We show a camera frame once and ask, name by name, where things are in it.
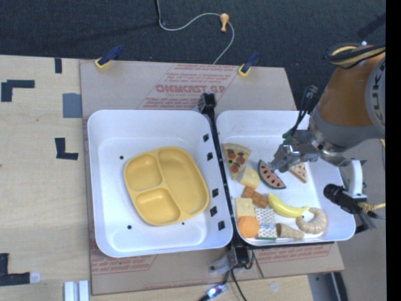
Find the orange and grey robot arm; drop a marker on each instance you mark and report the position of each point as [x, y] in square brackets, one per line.
[347, 99]

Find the large pizza slice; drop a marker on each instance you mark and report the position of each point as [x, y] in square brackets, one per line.
[235, 158]

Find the thin black rod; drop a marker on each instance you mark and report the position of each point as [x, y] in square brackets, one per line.
[223, 174]

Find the brown cardboard board, red print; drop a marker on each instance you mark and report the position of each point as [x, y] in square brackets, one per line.
[131, 86]

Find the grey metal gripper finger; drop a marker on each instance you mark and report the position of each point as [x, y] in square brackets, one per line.
[289, 165]
[282, 157]

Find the beige croissant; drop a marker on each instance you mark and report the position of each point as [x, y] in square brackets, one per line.
[318, 223]

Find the red watermelon slice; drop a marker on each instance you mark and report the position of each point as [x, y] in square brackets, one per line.
[272, 179]

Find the yellow cheese wedge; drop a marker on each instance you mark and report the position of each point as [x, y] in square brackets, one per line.
[249, 177]

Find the black cylinder on white bracket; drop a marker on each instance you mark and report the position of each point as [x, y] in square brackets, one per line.
[347, 199]

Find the small pizza slice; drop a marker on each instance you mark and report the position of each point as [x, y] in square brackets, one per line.
[299, 172]

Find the tan ice cream cone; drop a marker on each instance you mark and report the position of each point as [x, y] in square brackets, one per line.
[288, 231]

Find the tan toy drumstick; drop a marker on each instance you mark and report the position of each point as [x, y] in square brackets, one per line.
[223, 19]

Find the pale yellow cheese block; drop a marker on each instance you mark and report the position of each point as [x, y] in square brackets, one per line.
[244, 208]

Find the orange round half fruit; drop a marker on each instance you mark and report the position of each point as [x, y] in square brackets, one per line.
[248, 227]

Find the white plastic tray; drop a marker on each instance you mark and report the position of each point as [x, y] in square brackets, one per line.
[257, 127]
[109, 199]

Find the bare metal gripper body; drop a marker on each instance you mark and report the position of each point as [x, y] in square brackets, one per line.
[302, 146]

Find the yellow divided plate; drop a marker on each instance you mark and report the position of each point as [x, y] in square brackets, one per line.
[166, 187]

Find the yellow banana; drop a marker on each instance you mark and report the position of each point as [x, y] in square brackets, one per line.
[283, 209]

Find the white patterned packet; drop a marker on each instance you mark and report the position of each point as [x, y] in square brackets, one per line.
[266, 221]

